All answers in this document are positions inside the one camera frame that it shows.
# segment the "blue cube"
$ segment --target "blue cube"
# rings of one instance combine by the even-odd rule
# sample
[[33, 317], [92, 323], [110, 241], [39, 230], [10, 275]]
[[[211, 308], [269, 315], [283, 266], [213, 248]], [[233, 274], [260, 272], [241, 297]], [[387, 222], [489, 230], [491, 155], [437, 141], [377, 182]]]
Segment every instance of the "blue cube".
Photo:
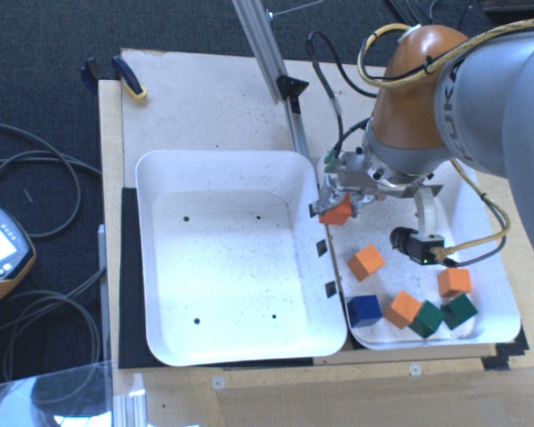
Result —
[[361, 295], [352, 298], [348, 304], [350, 327], [372, 326], [381, 317], [382, 311], [375, 295]]

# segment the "transparent plastic sheet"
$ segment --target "transparent plastic sheet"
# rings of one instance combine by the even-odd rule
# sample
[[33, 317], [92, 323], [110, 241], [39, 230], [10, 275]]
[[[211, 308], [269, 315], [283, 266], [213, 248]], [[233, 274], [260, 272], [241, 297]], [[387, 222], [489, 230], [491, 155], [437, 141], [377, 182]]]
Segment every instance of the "transparent plastic sheet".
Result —
[[113, 425], [111, 362], [0, 384], [0, 427]]

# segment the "white tray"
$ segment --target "white tray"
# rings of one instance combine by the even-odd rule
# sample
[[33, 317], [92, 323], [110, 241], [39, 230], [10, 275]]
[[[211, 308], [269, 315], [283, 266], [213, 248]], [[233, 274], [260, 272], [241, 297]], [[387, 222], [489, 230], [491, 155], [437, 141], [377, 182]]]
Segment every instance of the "white tray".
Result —
[[[475, 180], [473, 170], [465, 168], [465, 171]], [[435, 171], [430, 183], [443, 185], [435, 198], [435, 209], [437, 233], [445, 237], [446, 246], [493, 234], [488, 209], [449, 162]], [[420, 266], [393, 250], [390, 244], [389, 236], [394, 228], [417, 229], [416, 211], [413, 199], [389, 197], [366, 206], [358, 218], [349, 219], [344, 226], [329, 227], [346, 302], [357, 295], [375, 294], [384, 310], [401, 289], [420, 302], [428, 300], [437, 307], [447, 301], [439, 296], [437, 285], [437, 274], [444, 267]], [[386, 264], [360, 282], [346, 263], [353, 254], [369, 244], [376, 246]], [[484, 244], [451, 257], [456, 261], [467, 261], [492, 250], [497, 244]], [[351, 328], [352, 335], [359, 343], [374, 350], [513, 340], [520, 330], [521, 319], [500, 256], [491, 256], [467, 268], [473, 285], [469, 298], [479, 313], [463, 325], [450, 330], [441, 323], [437, 332], [424, 340], [408, 327], [399, 329], [382, 318], [373, 326]]]
[[316, 176], [287, 151], [157, 150], [136, 169], [147, 341], [171, 366], [327, 356], [347, 333]]

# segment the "green cube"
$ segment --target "green cube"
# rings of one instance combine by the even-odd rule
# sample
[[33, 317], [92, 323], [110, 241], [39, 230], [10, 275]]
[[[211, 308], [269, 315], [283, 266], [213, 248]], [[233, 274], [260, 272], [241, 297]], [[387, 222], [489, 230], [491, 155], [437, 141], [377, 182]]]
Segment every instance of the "green cube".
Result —
[[421, 304], [421, 309], [417, 313], [413, 322], [408, 326], [416, 334], [427, 338], [433, 334], [443, 321], [444, 313], [429, 301]]
[[466, 294], [461, 294], [448, 304], [443, 305], [441, 311], [445, 313], [445, 324], [451, 330], [457, 326], [461, 326], [478, 313]]

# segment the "orange block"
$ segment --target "orange block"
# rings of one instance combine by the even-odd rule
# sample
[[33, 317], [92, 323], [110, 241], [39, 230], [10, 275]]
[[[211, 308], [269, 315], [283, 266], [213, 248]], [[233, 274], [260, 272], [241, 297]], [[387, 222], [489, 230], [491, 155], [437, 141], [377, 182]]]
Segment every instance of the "orange block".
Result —
[[348, 261], [348, 267], [359, 281], [362, 281], [372, 272], [376, 272], [384, 264], [384, 258], [372, 244], [362, 248]]
[[399, 329], [410, 325], [421, 309], [421, 302], [405, 291], [400, 291], [384, 310], [382, 316]]
[[473, 291], [469, 269], [447, 268], [437, 276], [437, 284], [441, 297], [455, 297]]
[[351, 216], [352, 205], [350, 204], [350, 193], [346, 193], [342, 203], [334, 209], [327, 210], [322, 216], [319, 216], [319, 222], [342, 226]]

